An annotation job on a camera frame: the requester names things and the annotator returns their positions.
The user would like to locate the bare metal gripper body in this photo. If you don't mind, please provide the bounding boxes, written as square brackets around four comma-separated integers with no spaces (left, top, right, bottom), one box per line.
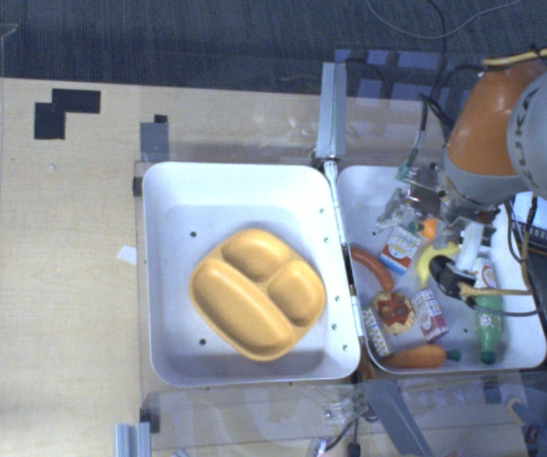
[401,164,498,226]

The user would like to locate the orange toy fruit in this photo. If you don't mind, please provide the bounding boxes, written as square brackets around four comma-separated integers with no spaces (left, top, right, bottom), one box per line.
[420,217,440,242]

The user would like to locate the yellow banana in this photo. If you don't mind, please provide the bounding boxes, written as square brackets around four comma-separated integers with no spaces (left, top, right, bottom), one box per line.
[415,241,460,289]

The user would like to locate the white orange and blue carton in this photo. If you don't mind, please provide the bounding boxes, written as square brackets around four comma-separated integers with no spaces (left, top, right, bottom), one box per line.
[378,226,422,276]

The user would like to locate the thin black and white rod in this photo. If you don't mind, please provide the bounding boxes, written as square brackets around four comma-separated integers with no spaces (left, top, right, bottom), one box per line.
[322,158,365,341]

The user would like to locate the red toy sausage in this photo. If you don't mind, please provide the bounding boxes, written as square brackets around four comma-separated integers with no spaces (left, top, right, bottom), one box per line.
[349,246,396,293]

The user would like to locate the red and white carton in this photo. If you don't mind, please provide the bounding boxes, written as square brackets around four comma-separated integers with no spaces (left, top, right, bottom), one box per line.
[410,288,451,344]

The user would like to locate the toy pizza slice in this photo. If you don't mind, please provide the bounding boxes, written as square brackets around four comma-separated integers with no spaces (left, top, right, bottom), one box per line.
[369,289,417,337]

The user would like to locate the green plastic bottle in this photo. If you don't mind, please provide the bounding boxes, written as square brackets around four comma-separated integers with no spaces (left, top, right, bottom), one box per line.
[473,292,504,366]

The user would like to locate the blue and yellow packet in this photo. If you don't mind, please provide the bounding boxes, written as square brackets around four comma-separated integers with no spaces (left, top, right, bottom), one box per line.
[360,308,394,358]

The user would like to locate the orange carrot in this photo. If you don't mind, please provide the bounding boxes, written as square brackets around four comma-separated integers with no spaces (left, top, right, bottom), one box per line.
[381,344,462,370]

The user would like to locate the white plastic tray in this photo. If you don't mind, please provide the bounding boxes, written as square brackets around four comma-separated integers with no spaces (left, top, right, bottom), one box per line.
[337,165,547,376]
[141,161,362,389]

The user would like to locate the yellow divided plate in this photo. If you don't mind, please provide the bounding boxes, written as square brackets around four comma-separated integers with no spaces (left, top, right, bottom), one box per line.
[187,228,328,363]

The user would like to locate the black cylinder on white bracket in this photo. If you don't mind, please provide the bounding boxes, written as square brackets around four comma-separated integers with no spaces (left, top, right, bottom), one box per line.
[427,221,487,300]

